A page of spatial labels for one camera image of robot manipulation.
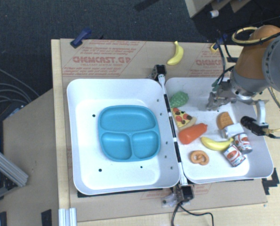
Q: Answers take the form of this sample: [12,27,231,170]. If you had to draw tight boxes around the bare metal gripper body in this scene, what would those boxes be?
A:
[215,81,258,106]

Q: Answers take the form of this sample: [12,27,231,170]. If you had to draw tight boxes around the green grapes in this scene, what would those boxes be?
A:
[169,91,190,109]

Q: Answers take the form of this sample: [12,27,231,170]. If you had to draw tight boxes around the brown cardboard board red print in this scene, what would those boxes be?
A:
[59,38,269,222]

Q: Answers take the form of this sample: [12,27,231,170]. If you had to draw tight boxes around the black cylinder on white bracket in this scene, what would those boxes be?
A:
[240,100,270,136]

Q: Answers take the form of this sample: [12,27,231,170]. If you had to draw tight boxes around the blue divided plate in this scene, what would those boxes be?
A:
[97,105,161,163]

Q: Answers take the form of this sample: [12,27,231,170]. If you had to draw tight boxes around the yellow banana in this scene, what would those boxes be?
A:
[166,40,184,66]
[200,136,235,152]

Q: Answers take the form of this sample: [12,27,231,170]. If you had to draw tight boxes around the orange pretzel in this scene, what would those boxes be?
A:
[189,150,210,166]

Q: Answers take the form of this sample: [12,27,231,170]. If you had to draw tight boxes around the white plastic tray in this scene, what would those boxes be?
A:
[165,77,275,185]
[66,78,181,196]

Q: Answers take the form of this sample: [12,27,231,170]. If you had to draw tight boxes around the orange toy bottle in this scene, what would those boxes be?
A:
[178,122,208,145]

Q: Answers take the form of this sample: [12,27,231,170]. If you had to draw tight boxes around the thin black and white rod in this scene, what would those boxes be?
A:
[158,73,189,186]

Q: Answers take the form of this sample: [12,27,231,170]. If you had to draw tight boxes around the brown waffle biscuit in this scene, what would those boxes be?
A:
[216,111,235,130]

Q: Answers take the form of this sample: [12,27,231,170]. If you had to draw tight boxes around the pizza slice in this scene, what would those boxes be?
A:
[171,107,198,131]

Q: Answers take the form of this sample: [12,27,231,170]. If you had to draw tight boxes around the red and white can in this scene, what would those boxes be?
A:
[233,132,253,155]
[223,145,247,168]

